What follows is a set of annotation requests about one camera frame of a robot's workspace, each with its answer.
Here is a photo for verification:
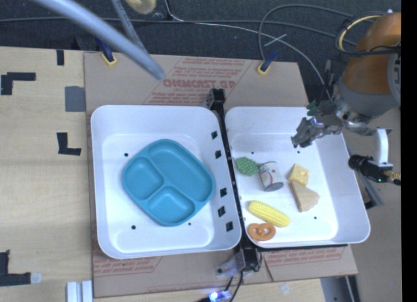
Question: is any black cylinder on white bracket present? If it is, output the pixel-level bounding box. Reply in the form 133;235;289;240
347;127;394;184

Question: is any tan bread slice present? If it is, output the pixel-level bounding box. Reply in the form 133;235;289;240
289;180;321;213

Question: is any yellow corn cob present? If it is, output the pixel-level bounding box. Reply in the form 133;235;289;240
248;200;291;228

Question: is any small white can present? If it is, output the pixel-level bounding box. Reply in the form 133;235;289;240
258;161;285;192

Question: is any blue divided plate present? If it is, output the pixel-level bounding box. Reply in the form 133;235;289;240
122;139;216;227

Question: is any black block with thin wires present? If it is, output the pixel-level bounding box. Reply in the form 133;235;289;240
216;247;263;275
205;88;227;111

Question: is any brown cardboard board, red print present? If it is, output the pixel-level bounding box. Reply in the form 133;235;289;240
83;51;359;298

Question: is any thin black rod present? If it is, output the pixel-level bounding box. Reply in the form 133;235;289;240
215;98;250;253

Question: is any yellow cheese wedge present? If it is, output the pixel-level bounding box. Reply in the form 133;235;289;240
287;163;310;186

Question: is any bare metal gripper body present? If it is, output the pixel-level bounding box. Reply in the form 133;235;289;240
311;101;373;139

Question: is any white plastic tray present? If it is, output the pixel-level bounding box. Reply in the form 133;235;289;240
90;104;243;260
224;105;371;249

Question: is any green bumpy toy vegetable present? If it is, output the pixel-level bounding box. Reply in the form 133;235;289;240
235;156;261;177

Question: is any orange pretzel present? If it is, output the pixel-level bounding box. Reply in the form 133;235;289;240
247;222;277;242

